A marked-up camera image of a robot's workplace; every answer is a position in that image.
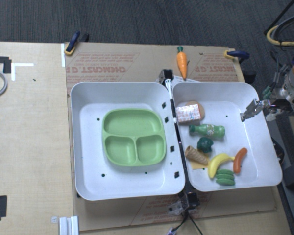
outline waffle cone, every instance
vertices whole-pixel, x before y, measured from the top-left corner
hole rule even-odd
[[[189,145],[185,150],[185,157],[188,159],[194,160],[202,165],[208,164],[208,159],[204,155],[204,153],[198,149],[195,149],[191,145]]]

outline table top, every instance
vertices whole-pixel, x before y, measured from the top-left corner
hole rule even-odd
[[[0,56],[8,56],[16,64],[12,74],[6,74],[8,87],[0,96],[0,196],[7,196],[0,234],[58,234],[58,218],[74,215],[67,74],[62,53],[62,44],[0,42]],[[241,81],[241,71],[236,72]],[[271,211],[205,217],[195,222],[205,235],[290,234],[277,187],[270,189],[275,201]],[[83,233],[166,234],[179,223]],[[188,220],[178,234],[195,231]]]

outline green bottle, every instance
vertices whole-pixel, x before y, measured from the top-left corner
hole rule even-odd
[[[217,126],[213,124],[190,125],[189,132],[197,132],[208,137],[222,138],[225,135],[225,128],[222,125]]]

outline orange carrot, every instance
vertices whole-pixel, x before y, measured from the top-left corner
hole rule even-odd
[[[182,78],[185,80],[187,76],[187,57],[186,54],[183,52],[182,46],[179,46],[177,50],[179,51],[176,56],[177,65],[182,74]]]
[[[233,171],[235,174],[238,174],[241,172],[241,162],[243,157],[247,154],[247,149],[242,148],[239,150],[239,152],[235,155],[234,161],[233,161]]]

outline dark green toy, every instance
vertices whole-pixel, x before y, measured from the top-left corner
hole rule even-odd
[[[211,152],[211,146],[214,144],[214,142],[210,138],[200,138],[197,142],[197,149],[202,150],[203,153]]]

